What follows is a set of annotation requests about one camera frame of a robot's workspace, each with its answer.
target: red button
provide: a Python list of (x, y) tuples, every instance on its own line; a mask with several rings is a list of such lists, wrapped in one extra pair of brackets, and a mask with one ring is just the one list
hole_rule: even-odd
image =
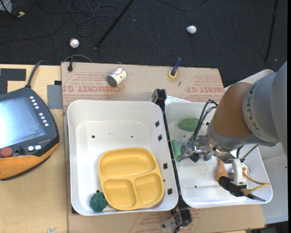
[(11, 147), (4, 147), (0, 150), (2, 158), (11, 157), (13, 155), (13, 149)]

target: tin can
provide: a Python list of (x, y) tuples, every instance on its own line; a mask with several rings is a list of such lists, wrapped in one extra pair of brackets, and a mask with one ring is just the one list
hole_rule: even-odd
[(127, 78), (127, 72), (123, 68), (118, 67), (116, 70), (114, 70), (112, 73), (110, 73), (107, 76), (107, 82), (110, 86), (116, 87), (126, 78)]

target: white tray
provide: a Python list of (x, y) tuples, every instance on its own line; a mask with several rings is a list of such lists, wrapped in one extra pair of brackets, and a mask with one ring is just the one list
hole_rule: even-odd
[[(159, 106), (148, 101), (77, 100), (69, 105), (67, 119), (71, 202), (79, 214), (166, 211), (177, 205), (178, 190)], [(102, 191), (97, 167), (101, 154), (129, 147), (145, 148), (154, 154), (164, 181), (163, 199), (151, 208), (119, 211), (107, 206), (102, 212), (94, 212), (90, 198), (97, 190)]]
[[(175, 139), (180, 148), (182, 143), (188, 140), (192, 135), (192, 132), (180, 129), (178, 123), (190, 117), (199, 118), (204, 105), (205, 103), (199, 102), (173, 102), (166, 107), (170, 140)], [(206, 134), (207, 126), (205, 123), (211, 121), (213, 113), (214, 110), (207, 115), (199, 134)], [(240, 156), (244, 156), (253, 146), (254, 145), (245, 145), (241, 150)], [(258, 148), (254, 149), (246, 157), (244, 163), (246, 163), (250, 168), (250, 177), (256, 181), (264, 183), (269, 182)], [(233, 171), (231, 164), (225, 164), (225, 166), (228, 173)], [(204, 161), (200, 158), (196, 163), (190, 158), (187, 158), (180, 162), (176, 162), (176, 167), (183, 200), (193, 208), (267, 203), (273, 197), (273, 191), (270, 185), (253, 193), (254, 195), (266, 200), (265, 202), (248, 199), (247, 197), (235, 197), (228, 191), (224, 190), (219, 186), (214, 177), (217, 168), (217, 159), (215, 156), (213, 156), (209, 161)], [(248, 189), (253, 189), (258, 186), (258, 184), (253, 183), (248, 179), (245, 179), (244, 181), (247, 183)]]

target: white ball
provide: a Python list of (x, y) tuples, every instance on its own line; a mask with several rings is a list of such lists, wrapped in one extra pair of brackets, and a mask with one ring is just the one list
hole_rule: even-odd
[(76, 49), (79, 45), (80, 45), (80, 43), (77, 39), (72, 38), (70, 40), (70, 47), (72, 47), (73, 49)]
[(189, 33), (196, 33), (196, 27), (195, 26), (189, 26), (186, 28), (186, 31)]

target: yellow plate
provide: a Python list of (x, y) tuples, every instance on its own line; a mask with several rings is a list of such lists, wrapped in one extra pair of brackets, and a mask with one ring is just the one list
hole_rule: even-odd
[(117, 210), (151, 207), (164, 195), (154, 155), (144, 148), (105, 152), (98, 161), (99, 179), (108, 204)]

